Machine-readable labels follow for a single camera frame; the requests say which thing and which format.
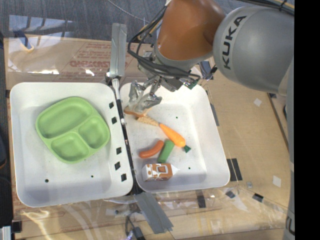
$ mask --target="black clip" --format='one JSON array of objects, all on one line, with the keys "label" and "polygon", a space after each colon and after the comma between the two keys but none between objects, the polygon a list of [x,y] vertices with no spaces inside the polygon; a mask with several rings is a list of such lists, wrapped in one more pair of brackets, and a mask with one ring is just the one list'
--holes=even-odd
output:
[{"label": "black clip", "polygon": [[287,2],[288,0],[283,0],[283,2],[280,4],[279,6],[279,11],[281,12],[282,8],[284,7],[285,3]]}]

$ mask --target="white sticker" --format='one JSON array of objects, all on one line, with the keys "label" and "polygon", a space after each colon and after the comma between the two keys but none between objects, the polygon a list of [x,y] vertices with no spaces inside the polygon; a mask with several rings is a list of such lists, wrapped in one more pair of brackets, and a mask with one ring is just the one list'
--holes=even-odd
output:
[{"label": "white sticker", "polygon": [[256,104],[258,107],[260,107],[262,101],[260,99],[256,98],[253,103]]},{"label": "white sticker", "polygon": [[273,175],[273,182],[272,182],[274,185],[276,185],[277,187],[281,187],[281,179],[278,178],[277,176],[274,176]]}]

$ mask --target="green divided plate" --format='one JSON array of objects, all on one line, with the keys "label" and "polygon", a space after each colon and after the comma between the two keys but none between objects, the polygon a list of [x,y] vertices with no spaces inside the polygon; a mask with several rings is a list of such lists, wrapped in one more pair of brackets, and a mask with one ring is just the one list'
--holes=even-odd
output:
[{"label": "green divided plate", "polygon": [[74,164],[96,153],[110,140],[110,129],[84,98],[65,98],[42,111],[36,131],[61,161]]}]

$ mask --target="small box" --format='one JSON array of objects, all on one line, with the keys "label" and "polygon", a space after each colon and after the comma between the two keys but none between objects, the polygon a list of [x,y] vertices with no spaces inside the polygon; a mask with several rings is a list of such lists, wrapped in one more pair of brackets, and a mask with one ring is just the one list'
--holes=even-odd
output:
[{"label": "small box", "polygon": [[178,170],[170,163],[148,163],[142,168],[142,178],[145,182],[166,181]]}]

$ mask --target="orange sausage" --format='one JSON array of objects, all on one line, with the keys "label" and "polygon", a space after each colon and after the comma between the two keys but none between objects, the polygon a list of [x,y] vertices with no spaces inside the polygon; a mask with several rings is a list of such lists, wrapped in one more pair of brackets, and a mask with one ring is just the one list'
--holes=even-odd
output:
[{"label": "orange sausage", "polygon": [[151,149],[145,150],[145,151],[141,151],[139,153],[139,157],[144,159],[144,158],[150,158],[150,157],[154,156],[156,153],[158,153],[162,149],[164,144],[165,143],[164,143],[163,140],[158,140],[158,142]]}]

